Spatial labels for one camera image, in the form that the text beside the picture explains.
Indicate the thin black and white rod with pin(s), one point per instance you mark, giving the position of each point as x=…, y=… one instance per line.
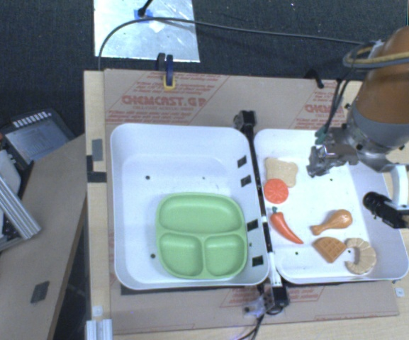
x=259, y=193

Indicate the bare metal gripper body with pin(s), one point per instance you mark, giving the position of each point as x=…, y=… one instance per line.
x=346, y=149

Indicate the beige toy bread slice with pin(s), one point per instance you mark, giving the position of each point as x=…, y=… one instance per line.
x=282, y=170

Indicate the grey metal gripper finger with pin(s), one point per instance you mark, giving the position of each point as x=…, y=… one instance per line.
x=326, y=166
x=313, y=163

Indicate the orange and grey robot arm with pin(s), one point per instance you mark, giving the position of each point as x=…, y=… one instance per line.
x=388, y=83

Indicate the black cylinder on white bracket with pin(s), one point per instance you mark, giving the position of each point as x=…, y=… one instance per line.
x=385, y=207

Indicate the brown toy chicken drumstick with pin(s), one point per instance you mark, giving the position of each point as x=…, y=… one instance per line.
x=335, y=221

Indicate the orange toy carrot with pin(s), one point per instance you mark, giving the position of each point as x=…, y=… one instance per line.
x=284, y=227

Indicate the beige toy croissant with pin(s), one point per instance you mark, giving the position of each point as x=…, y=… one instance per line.
x=365, y=257

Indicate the orange toy orange slice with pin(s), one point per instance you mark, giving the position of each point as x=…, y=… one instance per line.
x=276, y=191

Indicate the green divided plate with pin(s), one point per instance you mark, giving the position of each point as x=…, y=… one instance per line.
x=197, y=236

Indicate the brown toy waffle piece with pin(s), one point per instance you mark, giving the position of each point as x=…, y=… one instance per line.
x=330, y=249

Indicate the brown cardboard board red print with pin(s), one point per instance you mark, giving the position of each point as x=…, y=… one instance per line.
x=190, y=94

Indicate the white plastic tray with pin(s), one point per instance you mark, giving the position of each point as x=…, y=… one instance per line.
x=331, y=197
x=176, y=154

